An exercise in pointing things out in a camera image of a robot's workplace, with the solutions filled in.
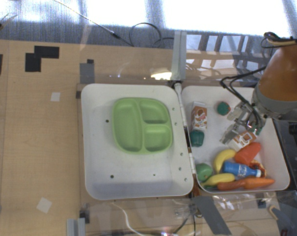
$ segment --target green plate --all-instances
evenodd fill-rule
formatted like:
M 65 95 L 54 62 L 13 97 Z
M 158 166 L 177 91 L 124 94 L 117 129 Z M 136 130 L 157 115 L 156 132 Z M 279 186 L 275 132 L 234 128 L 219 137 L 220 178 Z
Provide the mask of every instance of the green plate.
M 128 153 L 161 152 L 172 145 L 172 127 L 167 107 L 149 98 L 123 98 L 112 110 L 113 137 Z

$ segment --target blue bottle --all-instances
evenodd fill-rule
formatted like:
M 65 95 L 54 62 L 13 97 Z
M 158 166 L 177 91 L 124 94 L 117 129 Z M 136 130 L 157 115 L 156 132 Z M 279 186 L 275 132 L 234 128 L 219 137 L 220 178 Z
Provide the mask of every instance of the blue bottle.
M 261 170 L 254 170 L 248 167 L 247 165 L 240 164 L 240 163 L 231 163 L 228 161 L 223 163 L 222 172 L 232 173 L 237 177 L 248 177 L 248 176 L 260 177 L 262 174 Z

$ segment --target wooden table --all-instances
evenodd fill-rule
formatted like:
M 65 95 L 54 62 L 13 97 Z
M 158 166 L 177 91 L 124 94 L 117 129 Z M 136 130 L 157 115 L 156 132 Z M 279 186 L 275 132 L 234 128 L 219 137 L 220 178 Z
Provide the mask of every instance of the wooden table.
M 41 72 L 25 72 L 25 55 L 34 53 L 35 45 L 58 46 L 59 58 L 42 59 Z M 0 40 L 0 54 L 0 236 L 65 236 L 66 220 L 77 219 L 84 203 L 89 203 L 91 212 L 87 235 L 127 229 L 121 208 L 137 230 L 153 226 L 167 230 L 181 223 L 174 211 L 185 207 L 188 199 L 117 201 L 116 206 L 84 196 L 80 179 L 76 100 L 80 63 L 94 60 L 96 82 L 162 85 L 165 82 L 156 82 L 150 75 L 170 70 L 171 50 Z M 197 54 L 188 53 L 188 58 L 191 55 L 195 61 Z M 236 73 L 232 67 L 221 71 Z M 194 69 L 187 77 L 199 82 L 199 74 Z M 53 93 L 59 101 L 51 101 Z M 47 213 L 37 209 L 41 198 L 51 202 Z M 267 210 L 258 209 L 256 201 L 246 209 L 221 210 L 221 214 L 235 235 L 243 225 L 252 226 L 256 233 L 278 234 L 276 221 Z M 242 228 L 233 226 L 239 221 Z M 191 220 L 187 224 L 182 235 L 192 230 Z M 197 219 L 197 224 L 202 232 L 210 232 L 204 219 Z

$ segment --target white bottle cap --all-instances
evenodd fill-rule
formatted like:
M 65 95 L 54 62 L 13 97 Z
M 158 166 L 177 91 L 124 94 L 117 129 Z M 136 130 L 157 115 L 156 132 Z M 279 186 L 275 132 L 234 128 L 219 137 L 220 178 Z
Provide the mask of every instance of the white bottle cap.
M 261 177 L 261 175 L 262 175 L 261 170 L 256 170 L 256 177 Z

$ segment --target bottle label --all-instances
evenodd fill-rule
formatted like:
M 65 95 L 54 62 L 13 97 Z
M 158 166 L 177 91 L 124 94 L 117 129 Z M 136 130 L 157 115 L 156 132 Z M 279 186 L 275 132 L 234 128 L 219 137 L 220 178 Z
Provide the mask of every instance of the bottle label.
M 238 176 L 239 177 L 246 177 L 246 166 L 245 165 L 240 165 L 239 166 Z

